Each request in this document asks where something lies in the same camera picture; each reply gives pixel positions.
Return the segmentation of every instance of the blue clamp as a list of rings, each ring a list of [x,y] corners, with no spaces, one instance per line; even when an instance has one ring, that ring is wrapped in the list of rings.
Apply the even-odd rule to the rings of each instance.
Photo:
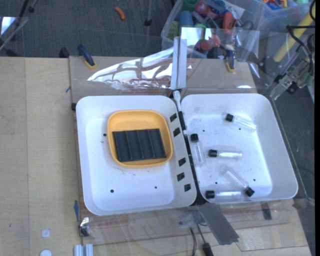
[[[77,46],[77,49],[79,51],[79,54],[85,58],[84,63],[87,65],[87,67],[91,70],[94,70],[97,67],[97,64],[92,59],[92,56],[89,53],[89,51],[82,44],[79,44]]]

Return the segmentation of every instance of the orange object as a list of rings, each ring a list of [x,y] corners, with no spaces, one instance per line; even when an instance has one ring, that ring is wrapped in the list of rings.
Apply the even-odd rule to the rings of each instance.
[[[114,10],[120,15],[122,21],[126,18],[124,11],[120,7],[116,6]]]
[[[120,162],[117,159],[115,139],[112,132],[160,129],[165,158]],[[130,168],[154,167],[168,162],[173,156],[173,143],[166,119],[158,112],[146,109],[131,109],[113,112],[107,121],[107,137],[113,160]]]
[[[200,43],[200,47],[203,51],[210,51],[214,46],[209,40],[203,39]]]

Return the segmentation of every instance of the gray floor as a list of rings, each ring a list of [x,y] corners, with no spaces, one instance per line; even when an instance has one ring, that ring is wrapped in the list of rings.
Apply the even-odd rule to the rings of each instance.
[[[0,16],[17,17],[24,0],[1,0]],[[6,49],[19,56],[58,58],[62,47],[79,55],[83,44],[94,56],[147,56],[161,50],[161,31],[172,9],[169,0],[151,3],[152,25],[147,28],[148,0],[39,0],[28,23]],[[120,20],[115,6],[126,15]],[[4,50],[0,56],[6,56]],[[315,242],[315,105],[307,88],[283,93],[275,102],[294,157],[299,192],[297,209],[312,255]]]

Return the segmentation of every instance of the test tube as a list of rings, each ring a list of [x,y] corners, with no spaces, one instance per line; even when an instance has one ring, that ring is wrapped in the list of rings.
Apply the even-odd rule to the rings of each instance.
[[[226,114],[225,120],[227,122],[234,123],[242,128],[248,129],[252,133],[257,129],[257,126],[251,121],[246,118],[232,115],[232,114]]]
[[[240,150],[210,149],[208,156],[211,158],[240,159],[242,152]]]
[[[193,163],[196,166],[202,166],[206,162],[206,156],[202,147],[202,143],[201,141],[199,141],[198,134],[197,133],[191,134],[190,139],[191,139],[190,148],[191,148]]]
[[[254,194],[255,191],[251,187],[249,187],[249,183],[231,168],[225,167],[224,169],[222,169],[221,174],[229,182],[237,186],[239,189],[243,190],[248,197],[251,197]]]
[[[205,198],[213,199],[217,202],[239,201],[242,197],[242,192],[239,190],[207,190]]]

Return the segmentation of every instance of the black hole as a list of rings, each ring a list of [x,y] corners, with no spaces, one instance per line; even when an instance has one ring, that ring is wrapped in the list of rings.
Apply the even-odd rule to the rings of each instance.
[[[72,109],[73,111],[76,111],[76,106],[77,106],[76,103],[72,103],[72,104],[71,104],[71,109]]]
[[[182,158],[179,160],[179,166],[182,166],[186,162],[186,158]]]
[[[187,192],[190,189],[191,189],[191,185],[190,184],[184,185],[184,192]]]
[[[181,172],[176,176],[176,178],[178,179],[178,182],[181,181],[184,177],[185,177],[185,173],[184,172]]]
[[[173,131],[173,136],[176,137],[180,133],[179,127]]]
[[[170,121],[172,122],[173,120],[175,120],[177,118],[177,114],[174,113],[172,116],[170,116]]]

